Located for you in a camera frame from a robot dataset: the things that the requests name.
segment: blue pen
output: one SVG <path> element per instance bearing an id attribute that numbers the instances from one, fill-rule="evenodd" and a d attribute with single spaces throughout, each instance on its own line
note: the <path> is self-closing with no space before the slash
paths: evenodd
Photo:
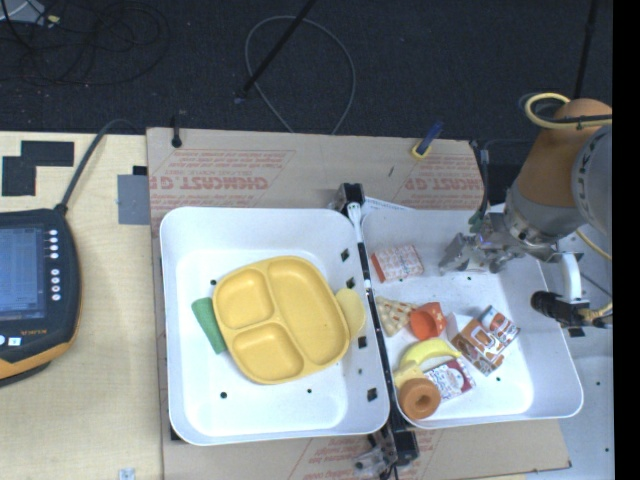
<path id="1" fill-rule="evenodd" d="M 442 133 L 442 126 L 442 121 L 436 121 L 427 133 L 427 136 L 420 142 L 418 142 L 415 146 L 413 146 L 413 148 L 411 149 L 411 154 L 415 159 L 422 160 L 429 154 L 431 143 Z"/>

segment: yellow plate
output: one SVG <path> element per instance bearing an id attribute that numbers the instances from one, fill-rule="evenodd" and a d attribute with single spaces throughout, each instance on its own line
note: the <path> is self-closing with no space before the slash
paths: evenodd
<path id="1" fill-rule="evenodd" d="M 227 274 L 213 291 L 213 308 L 240 370 L 255 382 L 277 384 L 345 354 L 365 313 L 355 292 L 355 309 L 353 296 L 340 295 L 348 302 L 343 307 L 311 262 L 278 256 Z"/>

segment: green object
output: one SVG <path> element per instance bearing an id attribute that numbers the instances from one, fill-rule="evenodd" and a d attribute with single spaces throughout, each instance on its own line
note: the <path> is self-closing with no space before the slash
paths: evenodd
<path id="1" fill-rule="evenodd" d="M 222 337 L 220 328 L 218 327 L 218 322 L 213 314 L 213 302 L 211 302 L 211 297 L 196 300 L 191 304 L 191 309 L 193 310 L 193 314 L 196 316 L 196 320 L 198 320 L 200 327 L 206 334 L 209 343 L 211 343 L 214 352 L 219 354 L 227 350 L 227 344 L 224 342 L 224 338 Z"/>

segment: screen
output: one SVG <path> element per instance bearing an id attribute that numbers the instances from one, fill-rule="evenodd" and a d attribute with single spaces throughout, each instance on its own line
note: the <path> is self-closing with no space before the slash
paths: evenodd
<path id="1" fill-rule="evenodd" d="M 43 244 L 41 227 L 0 228 L 0 321 L 44 317 Z"/>

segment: white tray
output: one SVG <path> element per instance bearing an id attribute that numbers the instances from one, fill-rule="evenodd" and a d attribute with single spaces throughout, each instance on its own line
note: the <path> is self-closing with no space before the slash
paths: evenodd
<path id="1" fill-rule="evenodd" d="M 475 316 L 488 305 L 509 317 L 521 331 L 509 345 L 504 363 L 485 377 L 466 359 L 476 386 L 444 401 L 423 420 L 426 429 L 540 418 L 563 418 L 582 407 L 582 386 L 564 334 L 557 322 L 531 308 L 531 295 L 546 290 L 540 264 L 532 257 L 514 259 L 498 274 L 465 271 L 440 275 L 438 262 L 457 232 L 469 233 L 471 213 L 455 210 L 376 210 L 363 222 L 369 256 L 392 246 L 413 245 L 424 273 L 404 281 L 381 283 L 372 269 L 375 295 L 424 304 L 438 301 L 443 313 Z M 407 326 L 385 344 L 391 369 L 417 339 Z"/>
<path id="2" fill-rule="evenodd" d="M 167 332 L 169 416 L 196 445 L 369 434 L 389 415 L 375 329 L 364 295 L 355 230 L 326 209 L 178 208 L 160 226 Z M 343 260 L 343 253 L 348 257 Z M 335 365 L 301 379 L 257 384 L 228 352 L 215 354 L 191 310 L 211 280 L 279 255 L 311 261 L 336 292 L 361 294 L 366 339 L 351 341 Z"/>

